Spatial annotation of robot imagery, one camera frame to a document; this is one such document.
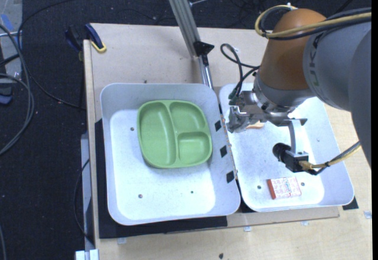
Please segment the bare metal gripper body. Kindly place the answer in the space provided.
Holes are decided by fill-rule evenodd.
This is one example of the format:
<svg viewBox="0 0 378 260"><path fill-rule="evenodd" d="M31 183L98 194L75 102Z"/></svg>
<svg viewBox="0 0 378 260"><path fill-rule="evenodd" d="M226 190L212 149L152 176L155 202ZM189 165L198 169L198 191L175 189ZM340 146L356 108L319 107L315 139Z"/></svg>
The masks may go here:
<svg viewBox="0 0 378 260"><path fill-rule="evenodd" d="M229 94L229 125L247 126L257 122L270 122L286 126L289 114L296 108L293 90L244 90Z"/></svg>

